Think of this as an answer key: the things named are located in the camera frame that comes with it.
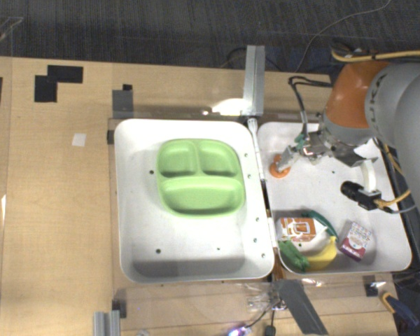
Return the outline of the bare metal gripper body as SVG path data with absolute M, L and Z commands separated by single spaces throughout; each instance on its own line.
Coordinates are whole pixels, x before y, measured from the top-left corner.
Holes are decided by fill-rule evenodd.
M 304 140 L 299 154 L 316 163 L 322 157 L 335 158 L 348 167 L 359 167 L 366 161 L 375 163 L 378 157 L 365 158 L 355 152 L 357 146 L 350 146 L 334 139 L 324 131 L 310 132 Z

